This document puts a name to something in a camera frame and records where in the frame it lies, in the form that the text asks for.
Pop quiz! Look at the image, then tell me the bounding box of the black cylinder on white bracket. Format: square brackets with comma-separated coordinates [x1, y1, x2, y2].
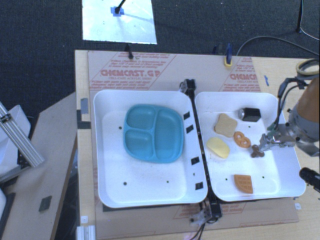
[296, 141, 320, 194]

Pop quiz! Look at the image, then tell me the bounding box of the tan bread slice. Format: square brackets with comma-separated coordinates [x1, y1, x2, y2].
[213, 113, 238, 138]

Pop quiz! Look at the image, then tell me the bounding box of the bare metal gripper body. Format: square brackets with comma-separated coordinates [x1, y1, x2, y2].
[269, 123, 299, 149]

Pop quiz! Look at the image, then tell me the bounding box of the thin black and white rod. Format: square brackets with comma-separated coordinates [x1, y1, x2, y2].
[188, 90, 218, 206]

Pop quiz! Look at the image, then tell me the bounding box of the brown gingerbread biscuit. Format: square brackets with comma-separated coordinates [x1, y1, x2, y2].
[250, 144, 265, 159]

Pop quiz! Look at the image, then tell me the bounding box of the pale yellow rounded block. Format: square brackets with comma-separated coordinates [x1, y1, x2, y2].
[206, 136, 231, 160]

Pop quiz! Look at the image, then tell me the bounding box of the blue divided plate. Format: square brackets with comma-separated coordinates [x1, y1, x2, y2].
[123, 103, 185, 164]

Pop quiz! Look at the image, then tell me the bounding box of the orange waffle wedge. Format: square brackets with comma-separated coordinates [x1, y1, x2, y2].
[233, 174, 254, 195]

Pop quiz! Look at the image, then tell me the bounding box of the black can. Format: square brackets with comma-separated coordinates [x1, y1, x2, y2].
[237, 107, 262, 123]

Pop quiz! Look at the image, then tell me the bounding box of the orange pretzel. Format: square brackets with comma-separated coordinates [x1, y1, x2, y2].
[233, 131, 252, 149]

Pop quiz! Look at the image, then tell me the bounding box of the brown cardboard board red print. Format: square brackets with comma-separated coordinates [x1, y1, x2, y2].
[87, 50, 300, 240]

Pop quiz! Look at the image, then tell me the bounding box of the white plastic tray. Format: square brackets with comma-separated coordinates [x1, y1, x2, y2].
[194, 91, 307, 203]
[93, 89, 209, 209]

